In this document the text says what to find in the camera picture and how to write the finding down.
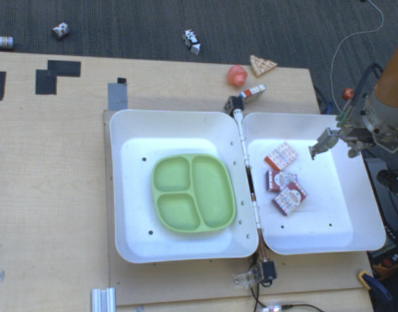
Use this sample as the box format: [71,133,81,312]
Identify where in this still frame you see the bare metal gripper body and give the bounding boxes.
[338,114,398,154]

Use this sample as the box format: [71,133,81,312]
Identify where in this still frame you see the maroon and white carton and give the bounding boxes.
[265,169,299,193]
[271,181,308,217]

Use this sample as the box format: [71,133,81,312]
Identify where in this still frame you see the white plastic tray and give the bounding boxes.
[242,112,388,256]
[109,109,260,265]

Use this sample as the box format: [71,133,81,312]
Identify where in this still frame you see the thin black and white rod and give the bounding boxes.
[232,108,269,263]

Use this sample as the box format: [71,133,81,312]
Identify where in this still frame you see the red and white carton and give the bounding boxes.
[239,83,267,105]

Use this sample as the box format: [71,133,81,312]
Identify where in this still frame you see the tan pizza slice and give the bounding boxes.
[249,54,279,78]

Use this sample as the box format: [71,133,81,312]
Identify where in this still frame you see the pink toy food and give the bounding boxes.
[226,64,249,87]

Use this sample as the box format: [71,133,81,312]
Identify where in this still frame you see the green divided plate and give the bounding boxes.
[150,153,237,234]

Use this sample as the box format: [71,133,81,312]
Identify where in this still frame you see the black and white carton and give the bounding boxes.
[182,29,202,56]

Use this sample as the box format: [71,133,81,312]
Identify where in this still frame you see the small white and orange carton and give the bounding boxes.
[51,21,70,41]

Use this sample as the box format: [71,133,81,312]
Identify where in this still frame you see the black block with thin wires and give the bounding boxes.
[258,259,278,287]
[222,95,246,115]

